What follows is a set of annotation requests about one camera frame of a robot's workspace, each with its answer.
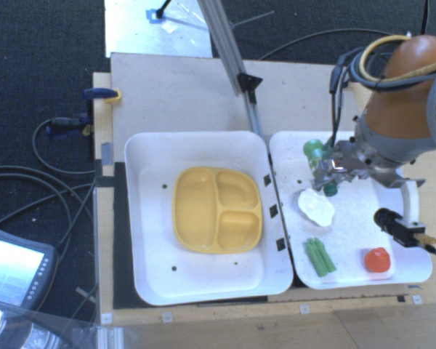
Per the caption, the white plastic tray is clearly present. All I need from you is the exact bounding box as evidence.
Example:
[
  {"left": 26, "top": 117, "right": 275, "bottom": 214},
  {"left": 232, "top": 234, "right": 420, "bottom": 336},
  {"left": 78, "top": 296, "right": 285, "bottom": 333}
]
[
  {"left": 268, "top": 130, "right": 433, "bottom": 290},
  {"left": 124, "top": 130, "right": 294, "bottom": 307}
]

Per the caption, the green asparagus bundle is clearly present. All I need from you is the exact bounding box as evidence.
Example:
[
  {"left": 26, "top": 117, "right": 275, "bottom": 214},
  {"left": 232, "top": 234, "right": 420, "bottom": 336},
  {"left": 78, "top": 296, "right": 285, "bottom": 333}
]
[{"left": 304, "top": 237, "right": 337, "bottom": 278}]

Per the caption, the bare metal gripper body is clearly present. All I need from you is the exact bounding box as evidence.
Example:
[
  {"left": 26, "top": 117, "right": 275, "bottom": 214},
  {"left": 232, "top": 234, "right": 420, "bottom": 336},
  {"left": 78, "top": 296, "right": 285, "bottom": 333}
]
[{"left": 330, "top": 139, "right": 404, "bottom": 183}]

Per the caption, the thin black and white rod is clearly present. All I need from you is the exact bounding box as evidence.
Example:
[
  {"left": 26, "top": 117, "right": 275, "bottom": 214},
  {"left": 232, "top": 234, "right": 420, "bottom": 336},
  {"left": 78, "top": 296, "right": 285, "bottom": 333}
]
[{"left": 267, "top": 147, "right": 295, "bottom": 268}]

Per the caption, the green bottle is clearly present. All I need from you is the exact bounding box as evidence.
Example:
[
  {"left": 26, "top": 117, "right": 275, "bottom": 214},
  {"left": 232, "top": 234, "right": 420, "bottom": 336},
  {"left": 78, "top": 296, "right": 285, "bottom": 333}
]
[{"left": 302, "top": 138, "right": 339, "bottom": 198}]

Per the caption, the white fried egg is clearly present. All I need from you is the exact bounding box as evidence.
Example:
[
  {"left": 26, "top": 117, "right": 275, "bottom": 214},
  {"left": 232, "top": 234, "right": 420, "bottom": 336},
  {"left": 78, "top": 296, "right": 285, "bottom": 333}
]
[{"left": 297, "top": 188, "right": 336, "bottom": 228}]

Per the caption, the yellow divided plate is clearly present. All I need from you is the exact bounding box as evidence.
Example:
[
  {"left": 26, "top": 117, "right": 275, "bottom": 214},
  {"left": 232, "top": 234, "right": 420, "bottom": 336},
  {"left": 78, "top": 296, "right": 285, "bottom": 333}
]
[{"left": 171, "top": 166, "right": 263, "bottom": 255}]

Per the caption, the red bell pepper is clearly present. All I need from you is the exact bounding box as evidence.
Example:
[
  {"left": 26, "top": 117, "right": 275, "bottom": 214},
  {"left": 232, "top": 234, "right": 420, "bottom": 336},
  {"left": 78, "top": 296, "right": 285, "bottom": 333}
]
[{"left": 363, "top": 246, "right": 392, "bottom": 273}]

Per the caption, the black cylinder on white bracket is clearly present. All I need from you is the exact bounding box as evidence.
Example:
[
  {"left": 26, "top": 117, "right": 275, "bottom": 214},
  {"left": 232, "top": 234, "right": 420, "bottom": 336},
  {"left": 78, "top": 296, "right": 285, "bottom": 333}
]
[{"left": 373, "top": 178, "right": 428, "bottom": 249}]

